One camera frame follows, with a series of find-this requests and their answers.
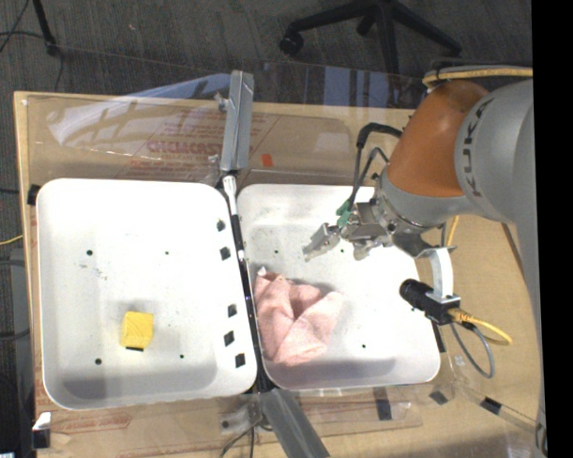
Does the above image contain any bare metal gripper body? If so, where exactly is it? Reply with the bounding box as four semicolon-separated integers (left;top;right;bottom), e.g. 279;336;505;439
338;198;411;251

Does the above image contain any white plastic tray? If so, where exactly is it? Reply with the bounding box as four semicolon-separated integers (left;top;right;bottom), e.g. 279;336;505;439
234;176;444;394
34;170;261;413

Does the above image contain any pink cloth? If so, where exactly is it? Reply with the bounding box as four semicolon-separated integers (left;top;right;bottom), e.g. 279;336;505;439
251;263;348;369

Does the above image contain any yellow cube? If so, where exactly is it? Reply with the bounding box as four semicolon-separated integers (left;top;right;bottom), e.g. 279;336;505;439
117;309;158;353

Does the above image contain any black office chair base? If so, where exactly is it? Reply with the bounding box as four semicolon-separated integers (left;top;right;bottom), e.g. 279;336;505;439
278;0;465;80

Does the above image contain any black cylinder on white bracket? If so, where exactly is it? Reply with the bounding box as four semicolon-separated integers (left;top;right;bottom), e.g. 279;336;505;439
397;245;462;328

